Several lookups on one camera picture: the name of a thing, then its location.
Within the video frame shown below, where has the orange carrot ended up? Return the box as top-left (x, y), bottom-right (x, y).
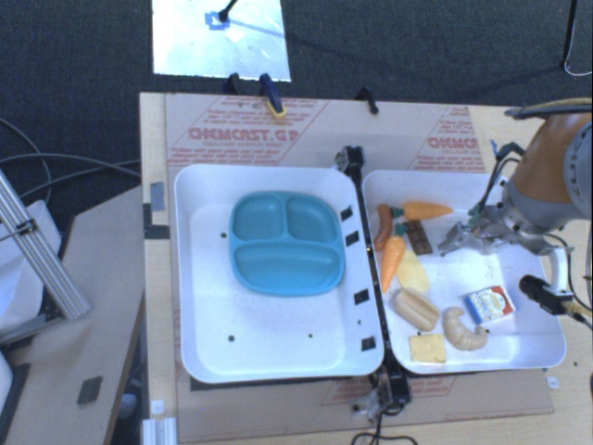
top-left (389, 200), bottom-right (455, 223)
top-left (380, 222), bottom-right (411, 295)

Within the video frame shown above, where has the brown chocolate bar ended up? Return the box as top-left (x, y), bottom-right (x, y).
top-left (405, 220), bottom-right (434, 256)

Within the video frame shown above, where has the blue and red carton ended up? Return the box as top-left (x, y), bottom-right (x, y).
top-left (463, 285), bottom-right (517, 326)

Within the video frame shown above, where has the black block with wires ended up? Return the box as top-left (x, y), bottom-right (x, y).
top-left (369, 369), bottom-right (413, 417)
top-left (334, 145), bottom-right (368, 173)

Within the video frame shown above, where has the brown cardboard board red print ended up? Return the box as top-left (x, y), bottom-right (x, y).
top-left (164, 93), bottom-right (556, 445)

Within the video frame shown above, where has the beige croissant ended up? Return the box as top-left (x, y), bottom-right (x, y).
top-left (440, 306), bottom-right (490, 352)

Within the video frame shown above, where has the beige hot dog bun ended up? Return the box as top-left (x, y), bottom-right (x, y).
top-left (393, 286), bottom-right (442, 333)

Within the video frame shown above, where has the blue divided plate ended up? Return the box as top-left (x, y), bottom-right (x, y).
top-left (227, 190), bottom-right (347, 298)

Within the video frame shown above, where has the black cylinder on white bracket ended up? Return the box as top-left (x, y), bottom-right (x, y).
top-left (518, 246), bottom-right (576, 317)

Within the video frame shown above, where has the orange-red sausage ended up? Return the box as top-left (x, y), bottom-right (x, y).
top-left (373, 203), bottom-right (395, 253)

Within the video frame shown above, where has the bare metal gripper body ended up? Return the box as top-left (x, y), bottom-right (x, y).
top-left (468, 203), bottom-right (556, 256)

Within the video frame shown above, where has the white plastic tray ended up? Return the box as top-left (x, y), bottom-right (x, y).
top-left (360, 169), bottom-right (569, 375)
top-left (173, 163), bottom-right (386, 385)

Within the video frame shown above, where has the yellow cheese slice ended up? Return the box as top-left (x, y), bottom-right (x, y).
top-left (408, 333), bottom-right (448, 364)

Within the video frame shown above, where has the thin black rod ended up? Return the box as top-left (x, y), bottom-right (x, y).
top-left (349, 168), bottom-right (396, 380)

